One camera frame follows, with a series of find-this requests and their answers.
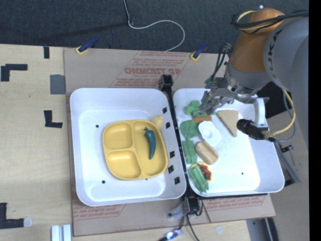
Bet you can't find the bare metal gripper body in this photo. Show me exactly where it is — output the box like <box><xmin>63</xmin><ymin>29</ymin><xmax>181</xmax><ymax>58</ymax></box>
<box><xmin>209</xmin><ymin>77</ymin><xmax>259</xmax><ymax>104</ymax></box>

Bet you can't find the green broccoli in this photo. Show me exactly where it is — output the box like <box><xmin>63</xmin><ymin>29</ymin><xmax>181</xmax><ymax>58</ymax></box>
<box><xmin>185</xmin><ymin>100</ymin><xmax>202</xmax><ymax>117</ymax></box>

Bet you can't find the orange carrot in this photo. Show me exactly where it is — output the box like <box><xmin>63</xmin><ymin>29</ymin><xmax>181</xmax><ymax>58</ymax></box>
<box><xmin>192</xmin><ymin>115</ymin><xmax>213</xmax><ymax>125</ymax></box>

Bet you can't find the tan triangular bread slice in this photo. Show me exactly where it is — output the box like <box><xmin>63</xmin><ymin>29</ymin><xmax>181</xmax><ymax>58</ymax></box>
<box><xmin>216</xmin><ymin>109</ymin><xmax>239</xmax><ymax>138</ymax></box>

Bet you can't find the white fried egg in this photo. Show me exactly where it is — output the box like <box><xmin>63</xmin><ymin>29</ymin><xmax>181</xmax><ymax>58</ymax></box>
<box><xmin>198</xmin><ymin>121</ymin><xmax>223</xmax><ymax>148</ymax></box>

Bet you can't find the green lettuce leaf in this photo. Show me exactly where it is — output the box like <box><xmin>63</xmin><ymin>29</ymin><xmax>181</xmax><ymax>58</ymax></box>
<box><xmin>180</xmin><ymin>119</ymin><xmax>201</xmax><ymax>141</ymax></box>

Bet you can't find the tan bread roll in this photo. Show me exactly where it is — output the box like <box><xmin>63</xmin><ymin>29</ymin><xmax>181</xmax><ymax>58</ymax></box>
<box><xmin>195</xmin><ymin>141</ymin><xmax>219</xmax><ymax>165</ymax></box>

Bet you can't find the pale yellow rounded toy food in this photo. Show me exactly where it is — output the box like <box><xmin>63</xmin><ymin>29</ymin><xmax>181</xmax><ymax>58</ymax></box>
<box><xmin>151</xmin><ymin>114</ymin><xmax>164</xmax><ymax>130</ymax></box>

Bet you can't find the green asparagus bundle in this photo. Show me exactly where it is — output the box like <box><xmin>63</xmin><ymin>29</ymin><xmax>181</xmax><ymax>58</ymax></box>
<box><xmin>181</xmin><ymin>140</ymin><xmax>198</xmax><ymax>164</ymax></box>
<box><xmin>188</xmin><ymin>165</ymin><xmax>210</xmax><ymax>194</ymax></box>

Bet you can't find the white plastic tray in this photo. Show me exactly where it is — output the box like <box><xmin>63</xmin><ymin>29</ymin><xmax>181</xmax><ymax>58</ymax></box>
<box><xmin>69</xmin><ymin>87</ymin><xmax>188</xmax><ymax>207</ymax></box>
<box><xmin>173</xmin><ymin>87</ymin><xmax>286</xmax><ymax>198</ymax></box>

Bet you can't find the pizza slice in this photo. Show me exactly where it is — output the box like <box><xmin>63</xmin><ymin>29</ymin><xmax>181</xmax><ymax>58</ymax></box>
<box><xmin>191</xmin><ymin>161</ymin><xmax>214</xmax><ymax>183</ymax></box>

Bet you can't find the dark green chili pepper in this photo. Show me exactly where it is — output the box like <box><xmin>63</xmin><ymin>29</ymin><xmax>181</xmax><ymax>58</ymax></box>
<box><xmin>143</xmin><ymin>127</ymin><xmax>157</xmax><ymax>160</ymax></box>

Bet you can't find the yellow divided plate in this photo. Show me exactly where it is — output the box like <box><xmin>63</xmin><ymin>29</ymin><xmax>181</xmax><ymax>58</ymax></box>
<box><xmin>102</xmin><ymin>119</ymin><xmax>169</xmax><ymax>181</ymax></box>

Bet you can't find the brown cardboard board red print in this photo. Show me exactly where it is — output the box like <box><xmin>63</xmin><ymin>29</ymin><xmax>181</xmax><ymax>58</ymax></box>
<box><xmin>63</xmin><ymin>48</ymin><xmax>276</xmax><ymax>237</ymax></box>

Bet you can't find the black block with thin wires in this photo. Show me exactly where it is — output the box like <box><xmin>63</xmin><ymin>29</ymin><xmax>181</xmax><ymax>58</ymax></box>
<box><xmin>159</xmin><ymin>74</ymin><xmax>175</xmax><ymax>92</ymax></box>
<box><xmin>181</xmin><ymin>195</ymin><xmax>202</xmax><ymax>216</ymax></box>

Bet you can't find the black cylinder on white bracket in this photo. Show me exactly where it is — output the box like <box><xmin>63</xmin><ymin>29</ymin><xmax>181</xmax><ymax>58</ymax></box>
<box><xmin>236</xmin><ymin>97</ymin><xmax>270</xmax><ymax>141</ymax></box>

